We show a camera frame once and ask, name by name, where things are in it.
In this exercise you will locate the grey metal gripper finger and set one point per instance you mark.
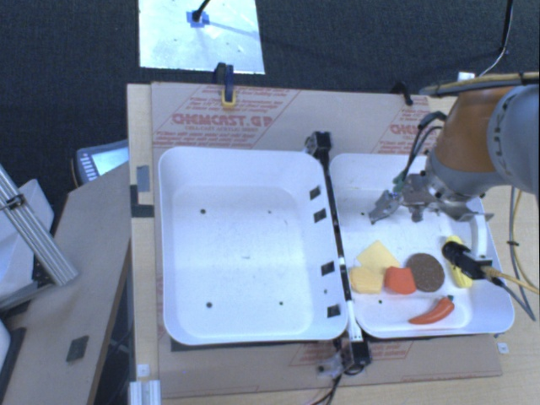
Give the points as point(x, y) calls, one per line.
point(417, 214)
point(383, 206)

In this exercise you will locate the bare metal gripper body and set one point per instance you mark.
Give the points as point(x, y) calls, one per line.
point(422, 192)

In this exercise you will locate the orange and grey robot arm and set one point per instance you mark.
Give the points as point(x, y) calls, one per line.
point(476, 142)

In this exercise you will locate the white plastic tray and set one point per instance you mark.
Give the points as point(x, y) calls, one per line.
point(422, 234)
point(244, 247)

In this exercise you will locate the yellow cheese slice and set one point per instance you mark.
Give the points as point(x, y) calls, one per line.
point(377, 255)

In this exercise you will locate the thin black and white rod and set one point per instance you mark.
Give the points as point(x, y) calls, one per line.
point(336, 234)

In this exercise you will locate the brown round biscuit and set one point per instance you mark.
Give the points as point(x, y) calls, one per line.
point(427, 271)

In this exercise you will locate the orange toy food chunk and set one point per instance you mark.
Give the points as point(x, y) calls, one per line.
point(400, 281)

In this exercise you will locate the yellow toy food chunk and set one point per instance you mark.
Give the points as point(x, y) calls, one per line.
point(363, 281)

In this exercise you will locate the yellow toy corn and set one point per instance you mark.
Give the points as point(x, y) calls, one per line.
point(460, 280)

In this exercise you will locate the orange chilli pepper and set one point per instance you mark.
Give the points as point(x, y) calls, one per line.
point(434, 312)

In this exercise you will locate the brown cardboard board red print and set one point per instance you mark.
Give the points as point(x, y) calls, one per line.
point(270, 112)

